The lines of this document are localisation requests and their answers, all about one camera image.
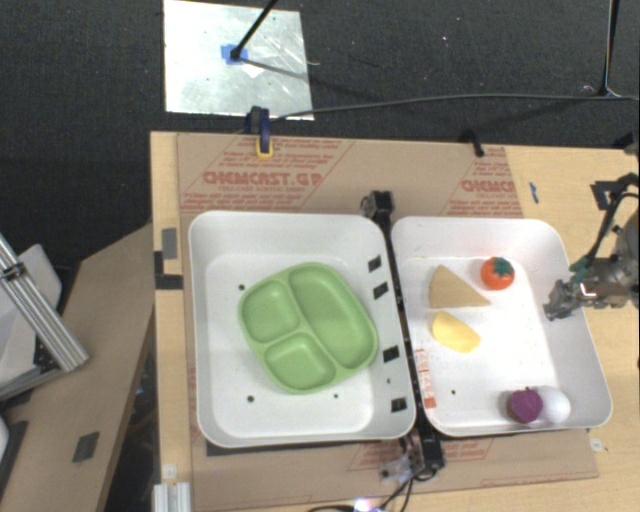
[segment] white ball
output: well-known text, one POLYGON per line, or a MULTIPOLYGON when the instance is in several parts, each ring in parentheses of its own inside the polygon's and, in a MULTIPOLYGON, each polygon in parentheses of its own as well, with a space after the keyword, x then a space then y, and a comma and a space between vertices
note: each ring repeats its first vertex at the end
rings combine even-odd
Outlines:
POLYGON ((551 423, 562 423, 571 414, 571 402, 558 388, 540 386, 537 390, 542 398, 540 418, 551 423))

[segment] green plate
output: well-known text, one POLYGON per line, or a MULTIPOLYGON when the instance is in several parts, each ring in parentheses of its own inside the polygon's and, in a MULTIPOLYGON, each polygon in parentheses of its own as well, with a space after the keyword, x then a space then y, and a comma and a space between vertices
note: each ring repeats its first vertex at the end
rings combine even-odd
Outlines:
POLYGON ((271 379, 291 393, 332 386, 366 367, 378 333, 344 279, 303 263, 247 290, 238 309, 249 345, 271 379))

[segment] black backdrop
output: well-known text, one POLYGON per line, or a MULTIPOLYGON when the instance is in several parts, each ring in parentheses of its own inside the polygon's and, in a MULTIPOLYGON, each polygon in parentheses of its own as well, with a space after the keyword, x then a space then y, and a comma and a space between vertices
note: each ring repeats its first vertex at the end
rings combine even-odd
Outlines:
MULTIPOLYGON (((258 0, 236 5, 262 7, 258 0)), ((314 106, 413 96, 597 89, 607 0, 282 0, 301 12, 314 106)), ((623 0, 611 85, 638 95, 640 4, 623 0)), ((0 2, 0 232, 57 264, 150 217, 149 132, 236 131, 167 114, 160 0, 0 2)), ((318 116, 278 134, 607 147, 638 104, 468 100, 318 116)))

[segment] cheese wedge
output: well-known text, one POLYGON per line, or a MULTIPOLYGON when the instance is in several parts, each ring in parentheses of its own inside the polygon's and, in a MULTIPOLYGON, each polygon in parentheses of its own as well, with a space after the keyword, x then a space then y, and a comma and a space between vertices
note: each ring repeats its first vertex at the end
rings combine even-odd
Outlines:
POLYGON ((487 299, 460 279, 451 270, 439 265, 429 285, 429 306, 439 308, 463 308, 467 306, 488 306, 487 299))
POLYGON ((433 337, 445 347, 467 354, 480 344, 480 336, 455 316, 438 311, 433 319, 433 337))

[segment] toy tomato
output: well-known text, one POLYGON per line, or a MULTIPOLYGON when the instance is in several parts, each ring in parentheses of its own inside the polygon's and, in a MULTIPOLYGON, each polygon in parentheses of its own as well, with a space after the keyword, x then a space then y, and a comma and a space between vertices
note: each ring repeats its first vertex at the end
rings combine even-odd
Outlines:
POLYGON ((504 290, 513 283, 515 271, 504 258, 491 258, 482 264, 480 270, 482 282, 492 290, 504 290))

